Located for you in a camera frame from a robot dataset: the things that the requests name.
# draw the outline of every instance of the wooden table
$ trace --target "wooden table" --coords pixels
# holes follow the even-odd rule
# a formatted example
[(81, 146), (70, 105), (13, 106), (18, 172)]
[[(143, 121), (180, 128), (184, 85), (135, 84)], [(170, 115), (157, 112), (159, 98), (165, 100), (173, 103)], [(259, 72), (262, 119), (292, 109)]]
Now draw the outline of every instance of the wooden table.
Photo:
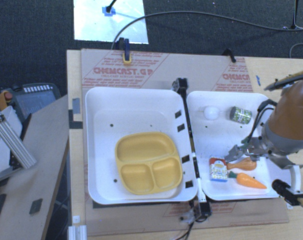
[[(272, 92), (264, 91), (264, 87), (275, 79), (281, 79), (289, 74), (303, 70), (303, 59), (284, 58), (255, 58), (246, 57), (245, 64), (250, 76), (252, 89), (256, 93), (263, 93), (270, 99), (278, 101), (280, 90)], [(82, 73), (81, 52), (79, 50), (67, 51), (68, 74), (68, 109), (73, 109), (73, 98), (82, 98)], [(73, 115), (74, 121), (83, 120), (82, 111)], [(70, 173), (71, 173), (71, 212), (73, 216), (79, 216), (80, 222), (73, 225), (85, 224), (85, 195), (84, 195), (84, 144), (83, 130), (70, 129)], [(289, 157), (294, 163), (303, 164), (303, 150)], [(303, 191), (303, 169), (301, 170), (301, 190)], [(195, 229), (191, 231), (189, 239), (230, 239), (230, 240), (261, 240), (261, 239), (302, 239), (303, 240), (303, 208), (296, 206), (287, 211), (289, 223), (247, 225), (225, 228)], [(89, 240), (173, 240), (184, 231), (164, 231), (90, 236)]]

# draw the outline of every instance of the dark floor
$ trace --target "dark floor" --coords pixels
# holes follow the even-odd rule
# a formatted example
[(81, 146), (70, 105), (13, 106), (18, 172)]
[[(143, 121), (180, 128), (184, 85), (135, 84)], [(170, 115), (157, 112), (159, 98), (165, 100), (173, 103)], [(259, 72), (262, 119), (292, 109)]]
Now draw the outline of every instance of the dark floor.
[[(201, 11), (281, 30), (292, 25), (294, 1), (143, 0), (143, 3), (146, 15)], [(45, 82), (56, 84), (65, 95), (66, 50), (110, 49), (110, 42), (74, 40), (73, 10), (73, 0), (0, 0), (0, 89)], [(299, 0), (296, 23), (303, 27), (303, 0)], [(303, 43), (303, 31), (270, 30), (215, 16), (163, 15), (148, 18), (146, 26), (149, 44), (133, 44), (132, 50), (221, 55), (230, 48), (235, 56), (288, 58), (291, 47)], [(294, 47), (292, 57), (303, 59), (303, 45)], [(60, 202), (67, 201), (64, 176), (62, 180), (61, 192), (65, 196), (58, 197)], [(55, 205), (54, 217), (66, 218), (65, 212), (64, 205)], [(53, 220), (55, 227), (49, 228), (48, 239), (63, 233), (64, 223), (61, 219)]]

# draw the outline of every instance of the blue tape piece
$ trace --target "blue tape piece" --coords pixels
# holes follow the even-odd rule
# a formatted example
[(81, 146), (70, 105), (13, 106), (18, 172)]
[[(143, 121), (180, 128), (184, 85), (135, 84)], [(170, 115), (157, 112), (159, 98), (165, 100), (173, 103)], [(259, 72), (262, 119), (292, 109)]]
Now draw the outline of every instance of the blue tape piece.
[(257, 79), (257, 83), (258, 83), (258, 85), (259, 85), (259, 86), (261, 86), (260, 78), (259, 78), (259, 76), (258, 76), (258, 75), (256, 75), (256, 79)]
[(103, 13), (105, 16), (107, 16), (107, 17), (112, 17), (113, 15), (116, 14), (116, 10), (115, 10), (114, 7), (111, 8), (110, 13), (108, 13), (108, 12), (106, 11), (106, 8), (107, 8), (107, 6), (102, 7), (102, 13)]

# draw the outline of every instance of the white tray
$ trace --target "white tray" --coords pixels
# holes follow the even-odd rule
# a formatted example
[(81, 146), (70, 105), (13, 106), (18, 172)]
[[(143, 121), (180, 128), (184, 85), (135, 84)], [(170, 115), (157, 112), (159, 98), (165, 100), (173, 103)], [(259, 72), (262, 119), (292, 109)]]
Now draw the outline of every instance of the white tray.
[[(95, 87), (85, 96), (88, 152), (88, 190), (100, 204), (183, 202), (197, 193), (184, 103), (174, 91)], [(178, 132), (178, 126), (184, 129)], [(115, 146), (124, 136), (162, 132), (171, 137), (182, 163), (183, 178), (174, 189), (147, 195), (130, 193), (122, 185), (115, 160)], [(193, 186), (186, 188), (186, 182)]]
[[(233, 178), (229, 178), (227, 182), (210, 180), (210, 157), (224, 158), (234, 145), (241, 146), (241, 140), (251, 132), (258, 106), (267, 99), (266, 96), (259, 93), (243, 92), (194, 91), (188, 95), (187, 104), (201, 186), (205, 194), (211, 199), (223, 201), (276, 198), (279, 195), (272, 189), (272, 182), (275, 179), (281, 179), (287, 183), (291, 182), (289, 170), (279, 169), (264, 157), (257, 162), (255, 170), (243, 172), (255, 177), (266, 185), (267, 189), (241, 186)], [(214, 106), (220, 110), (219, 117), (216, 120), (205, 118), (204, 110), (207, 106)], [(252, 111), (252, 119), (249, 124), (240, 124), (229, 119), (229, 112), (233, 106)], [(265, 122), (270, 114), (271, 110), (267, 110), (261, 122)], [(260, 131), (261, 127), (259, 126), (253, 137), (258, 137)], [(240, 169), (233, 169), (232, 171), (235, 173), (241, 172)]]

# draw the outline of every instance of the protective paper sheet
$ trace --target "protective paper sheet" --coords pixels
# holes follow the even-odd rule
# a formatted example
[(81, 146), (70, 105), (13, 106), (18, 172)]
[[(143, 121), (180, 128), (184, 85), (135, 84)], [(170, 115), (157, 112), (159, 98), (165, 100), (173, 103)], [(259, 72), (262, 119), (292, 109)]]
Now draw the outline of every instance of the protective paper sheet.
[[(143, 0), (117, 0), (115, 14), (106, 16), (103, 8), (113, 0), (73, 0), (75, 40), (112, 42), (118, 32), (145, 15)], [(146, 21), (142, 19), (125, 29), (120, 37), (131, 43), (148, 44)]]

